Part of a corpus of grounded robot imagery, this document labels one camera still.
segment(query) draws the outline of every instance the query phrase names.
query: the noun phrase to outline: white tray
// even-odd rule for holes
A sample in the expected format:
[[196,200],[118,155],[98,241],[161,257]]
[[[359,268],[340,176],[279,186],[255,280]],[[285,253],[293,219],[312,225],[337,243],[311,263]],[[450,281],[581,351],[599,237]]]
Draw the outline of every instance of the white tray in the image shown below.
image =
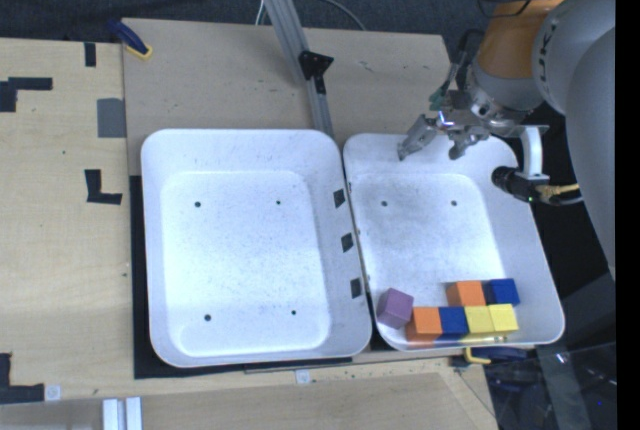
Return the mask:
[[164,361],[344,357],[368,344],[333,140],[313,130],[162,130],[141,160],[150,334]]
[[[403,139],[356,135],[343,151],[374,305],[396,288],[413,295],[414,306],[446,306],[450,282],[512,277],[521,299],[515,308],[520,330],[508,343],[556,341],[564,314],[531,210],[491,182],[496,167],[517,167],[509,146],[491,137],[452,161],[447,151],[453,142],[439,135],[400,162],[397,146]],[[416,350],[404,328],[377,327],[392,347]]]

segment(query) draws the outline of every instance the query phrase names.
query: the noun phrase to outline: blue clamp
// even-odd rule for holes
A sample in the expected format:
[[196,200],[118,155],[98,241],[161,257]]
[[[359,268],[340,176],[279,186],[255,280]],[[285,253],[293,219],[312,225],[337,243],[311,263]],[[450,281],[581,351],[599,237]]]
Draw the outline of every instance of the blue clamp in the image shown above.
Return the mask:
[[142,39],[127,25],[115,19],[107,21],[107,28],[118,39],[125,43],[125,49],[142,60],[148,60],[153,49],[145,44]]

